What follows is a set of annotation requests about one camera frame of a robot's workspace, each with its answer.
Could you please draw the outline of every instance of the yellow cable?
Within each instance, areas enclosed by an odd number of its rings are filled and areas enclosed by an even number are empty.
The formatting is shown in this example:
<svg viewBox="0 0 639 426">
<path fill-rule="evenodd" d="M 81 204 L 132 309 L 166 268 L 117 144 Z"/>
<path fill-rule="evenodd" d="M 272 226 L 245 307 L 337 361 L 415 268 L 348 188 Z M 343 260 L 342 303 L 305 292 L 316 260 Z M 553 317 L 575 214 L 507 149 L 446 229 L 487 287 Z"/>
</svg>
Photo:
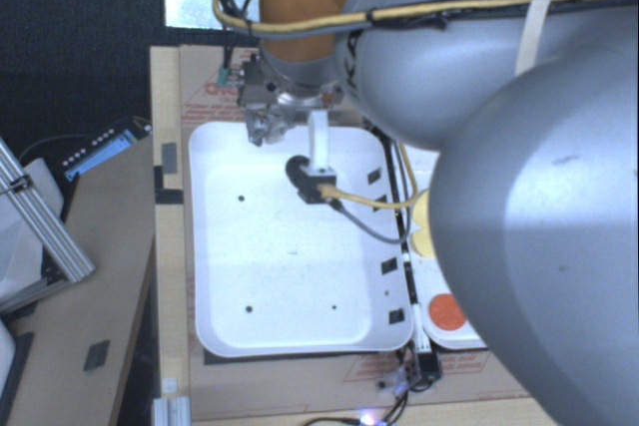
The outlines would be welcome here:
<svg viewBox="0 0 639 426">
<path fill-rule="evenodd" d="M 356 196 L 355 194 L 349 194 L 341 191 L 334 185 L 328 184 L 318 185 L 321 197 L 323 199 L 344 199 L 347 201 L 353 201 L 354 203 L 360 203 L 361 205 L 378 208 L 380 210 L 401 210 L 404 208 L 410 208 L 414 202 L 417 201 L 419 189 L 417 188 L 417 180 L 415 179 L 415 174 L 412 171 L 412 166 L 410 165 L 410 160 L 408 159 L 408 154 L 406 153 L 406 147 L 404 144 L 399 145 L 399 150 L 401 151 L 401 157 L 406 165 L 406 173 L 408 174 L 410 186 L 412 187 L 412 196 L 410 196 L 407 200 L 402 201 L 401 203 L 383 203 L 382 201 L 373 201 L 363 198 L 362 196 Z"/>
<path fill-rule="evenodd" d="M 302 20 L 293 23 L 247 23 L 242 18 L 237 18 L 225 13 L 219 0 L 213 0 L 213 10 L 216 17 L 229 27 L 243 30 L 252 30 L 263 34 L 284 35 L 295 34 L 315 29 L 325 29 L 330 27 L 340 27 L 344 25 L 360 24 L 366 21 L 383 21 L 396 18 L 417 18 L 451 10 L 463 9 L 495 9 L 499 7 L 520 6 L 529 4 L 532 0 L 444 0 L 422 2 L 408 6 L 385 7 L 372 10 L 370 13 L 363 11 L 353 13 L 342 13 L 332 16 L 324 16 L 309 20 Z"/>
</svg>

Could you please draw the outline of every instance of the black cable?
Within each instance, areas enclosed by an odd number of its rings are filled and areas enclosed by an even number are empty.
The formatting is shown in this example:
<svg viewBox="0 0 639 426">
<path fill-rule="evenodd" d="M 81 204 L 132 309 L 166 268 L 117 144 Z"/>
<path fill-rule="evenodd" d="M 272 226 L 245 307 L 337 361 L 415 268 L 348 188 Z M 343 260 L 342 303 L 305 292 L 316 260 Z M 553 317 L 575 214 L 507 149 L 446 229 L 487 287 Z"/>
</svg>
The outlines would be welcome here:
<svg viewBox="0 0 639 426">
<path fill-rule="evenodd" d="M 403 415 L 406 405 L 408 404 L 408 391 L 405 391 L 402 396 L 395 402 L 394 406 L 383 417 L 382 423 L 392 425 L 395 424 L 399 418 Z"/>
<path fill-rule="evenodd" d="M 393 141 L 392 142 L 392 148 L 393 148 L 394 153 L 395 153 L 395 158 L 397 159 L 397 165 L 399 166 L 399 177 L 401 178 L 401 188 L 402 188 L 402 191 L 403 191 L 403 197 L 406 200 L 409 197 L 409 195 L 408 195 L 408 177 L 406 175 L 406 169 L 403 166 L 403 160 L 401 159 L 401 152 L 399 150 L 399 143 L 397 141 Z M 405 209 L 405 215 L 406 215 L 406 221 L 405 221 L 405 223 L 403 225 L 403 233 L 402 233 L 402 235 L 404 235 L 406 233 L 410 234 L 410 222 L 411 222 L 410 208 L 406 208 Z"/>
<path fill-rule="evenodd" d="M 421 394 L 422 392 L 426 392 L 432 387 L 432 382 L 426 382 L 421 384 L 421 382 L 415 383 L 412 387 L 410 387 L 410 392 L 414 392 L 415 394 Z"/>
<path fill-rule="evenodd" d="M 601 9 L 608 7 L 621 7 L 636 4 L 637 0 L 560 0 L 553 1 L 548 8 L 548 14 L 572 13 L 576 11 Z M 453 20 L 493 20 L 495 18 L 524 18 L 528 12 L 529 4 L 512 6 L 500 6 L 495 8 L 467 8 L 454 9 L 442 13 L 433 13 L 418 17 L 393 18 L 389 20 L 373 20 L 372 26 L 379 29 L 411 30 L 420 28 L 432 28 L 444 30 L 448 22 Z"/>
<path fill-rule="evenodd" d="M 352 223 L 354 223 L 357 227 L 359 227 L 361 230 L 363 230 L 366 234 L 369 234 L 370 236 L 372 236 L 375 239 L 378 239 L 379 241 L 383 241 L 384 243 L 388 243 L 391 245 L 397 245 L 397 244 L 402 244 L 404 243 L 410 233 L 408 232 L 408 230 L 406 230 L 404 232 L 404 234 L 402 236 L 400 236 L 399 238 L 389 238 L 384 236 L 383 234 L 379 234 L 376 230 L 372 229 L 372 227 L 370 227 L 369 225 L 366 225 L 364 222 L 362 222 L 359 218 L 357 218 L 354 214 L 352 214 L 351 212 L 349 212 L 341 203 L 341 201 L 338 200 L 331 200 L 329 202 L 329 205 L 331 208 L 333 208 L 336 212 L 339 212 L 341 214 L 343 214 L 346 218 L 348 218 L 348 220 L 350 220 Z"/>
<path fill-rule="evenodd" d="M 53 137 L 47 137 L 45 139 L 41 139 L 40 141 L 36 141 L 27 148 L 18 156 L 18 162 L 22 163 L 24 158 L 31 153 L 32 150 L 35 150 L 38 146 L 42 146 L 43 144 L 54 143 L 58 141 L 66 141 L 72 139 L 86 139 L 89 137 L 88 134 L 70 134 L 70 135 L 56 135 Z"/>
<path fill-rule="evenodd" d="M 142 128 L 144 129 L 145 127 L 141 127 L 138 122 L 141 123 L 146 123 L 147 125 L 153 125 L 153 123 L 151 123 L 151 120 L 147 119 L 147 118 L 143 118 L 142 116 L 132 116 L 131 117 L 133 119 L 133 122 L 136 124 L 136 126 L 138 128 Z"/>
<path fill-rule="evenodd" d="M 352 419 L 349 417 L 317 417 L 315 419 L 311 419 L 309 422 L 305 422 L 303 426 L 312 426 L 313 424 L 320 424 L 321 422 L 347 424 L 349 426 L 359 426 L 361 424 L 359 419 Z"/>
<path fill-rule="evenodd" d="M 249 11 L 249 5 L 251 4 L 252 0 L 245 0 L 244 4 L 242 6 L 242 14 L 246 17 L 247 16 L 247 12 Z"/>
<path fill-rule="evenodd" d="M 231 45 L 231 38 L 229 38 L 229 33 L 231 32 L 228 27 L 223 27 L 223 57 L 222 57 L 222 67 L 225 70 L 228 70 L 231 67 L 231 56 L 233 55 L 233 46 Z"/>
</svg>

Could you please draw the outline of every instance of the wooden table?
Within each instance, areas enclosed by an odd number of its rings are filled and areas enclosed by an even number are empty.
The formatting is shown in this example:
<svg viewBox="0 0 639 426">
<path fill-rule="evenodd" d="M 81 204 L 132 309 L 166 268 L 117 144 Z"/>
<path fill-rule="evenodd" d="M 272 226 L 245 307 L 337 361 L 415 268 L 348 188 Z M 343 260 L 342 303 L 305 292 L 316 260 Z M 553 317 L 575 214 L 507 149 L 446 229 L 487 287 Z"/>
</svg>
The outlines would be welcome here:
<svg viewBox="0 0 639 426">
<path fill-rule="evenodd" d="M 160 176 L 159 181 L 162 189 L 167 191 L 166 200 L 156 204 L 160 376 L 163 388 L 162 397 L 171 400 L 191 394 L 185 211 L 176 196 L 177 191 L 184 188 L 180 157 L 182 154 L 182 127 L 178 49 L 152 49 L 151 67 L 154 166 L 156 167 L 156 176 Z M 173 156 L 167 161 L 169 154 L 173 154 Z M 217 380 L 215 383 L 224 386 L 224 381 Z M 379 416 L 382 416 L 383 413 L 383 410 L 378 410 Z M 299 426 L 320 415 L 356 418 L 358 412 L 351 410 L 329 414 L 244 417 L 196 421 L 193 424 L 194 426 Z M 459 426 L 542 426 L 552 425 L 554 422 L 548 418 L 533 399 L 523 398 L 408 406 L 398 424 L 399 426 L 449 426 L 451 424 Z"/>
<path fill-rule="evenodd" d="M 66 225 L 97 269 L 10 324 L 34 337 L 9 426 L 117 424 L 152 275 L 151 161 L 147 138 L 80 178 Z M 85 370 L 94 345 L 106 360 Z"/>
</svg>

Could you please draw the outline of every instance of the black clip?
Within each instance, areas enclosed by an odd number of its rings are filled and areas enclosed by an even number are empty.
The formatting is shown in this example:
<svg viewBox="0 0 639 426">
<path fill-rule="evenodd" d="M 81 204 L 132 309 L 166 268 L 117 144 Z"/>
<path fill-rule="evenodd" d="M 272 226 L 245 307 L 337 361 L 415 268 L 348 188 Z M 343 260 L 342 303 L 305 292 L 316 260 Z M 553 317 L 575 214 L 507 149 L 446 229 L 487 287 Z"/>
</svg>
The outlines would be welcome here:
<svg viewBox="0 0 639 426">
<path fill-rule="evenodd" d="M 10 192 L 19 194 L 26 191 L 29 187 L 32 186 L 33 180 L 31 179 L 31 177 L 29 175 L 22 175 L 20 178 L 17 178 L 13 182 L 11 182 L 8 189 L 0 191 L 0 196 L 4 196 L 5 194 L 9 194 Z"/>
</svg>

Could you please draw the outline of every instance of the metal rod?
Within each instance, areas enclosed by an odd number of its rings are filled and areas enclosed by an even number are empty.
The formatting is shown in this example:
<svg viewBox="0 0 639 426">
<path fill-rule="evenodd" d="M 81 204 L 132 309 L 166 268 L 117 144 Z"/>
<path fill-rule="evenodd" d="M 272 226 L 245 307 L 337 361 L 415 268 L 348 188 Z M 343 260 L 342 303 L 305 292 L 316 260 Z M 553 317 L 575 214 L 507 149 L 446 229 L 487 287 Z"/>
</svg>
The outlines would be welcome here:
<svg viewBox="0 0 639 426">
<path fill-rule="evenodd" d="M 14 312 L 68 285 L 70 285 L 68 280 L 58 280 L 48 284 L 46 278 L 40 279 L 21 291 L 18 291 L 16 294 L 11 295 L 6 300 L 1 301 L 0 314 L 5 315 Z"/>
<path fill-rule="evenodd" d="M 0 138 L 0 186 L 13 189 L 13 184 L 23 177 L 24 169 Z M 78 282 L 95 269 L 35 187 L 11 190 L 7 196 L 70 281 Z"/>
</svg>

